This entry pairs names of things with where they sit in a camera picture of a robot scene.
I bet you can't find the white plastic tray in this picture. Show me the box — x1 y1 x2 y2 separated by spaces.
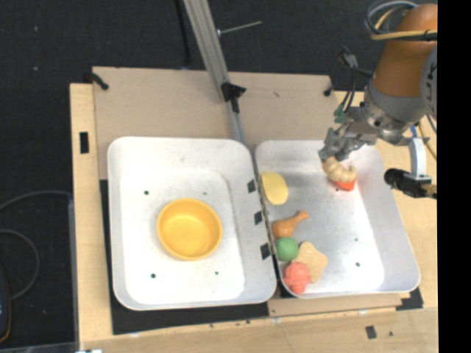
253 139 422 300
107 135 278 312

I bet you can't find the pale yellow oval chip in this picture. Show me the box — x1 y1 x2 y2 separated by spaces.
260 171 290 207

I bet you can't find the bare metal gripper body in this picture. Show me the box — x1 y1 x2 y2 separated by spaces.
323 103 416 150

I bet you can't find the yellow bowl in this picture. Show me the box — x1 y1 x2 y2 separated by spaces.
156 197 224 262

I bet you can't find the orange chicken drumstick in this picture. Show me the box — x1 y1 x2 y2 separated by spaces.
271 210 311 240

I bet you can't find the pink ice cream toy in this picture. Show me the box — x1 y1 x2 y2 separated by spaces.
283 261 313 295

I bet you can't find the brown cardboard board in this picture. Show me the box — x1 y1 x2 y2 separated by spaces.
91 66 411 318

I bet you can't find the beige bread slice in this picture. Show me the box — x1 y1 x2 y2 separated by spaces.
291 241 329 284

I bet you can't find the black cylinder on white bracket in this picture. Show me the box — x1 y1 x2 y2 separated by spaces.
383 136 437 200

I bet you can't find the green ball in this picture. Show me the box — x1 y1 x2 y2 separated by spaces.
275 236 300 263

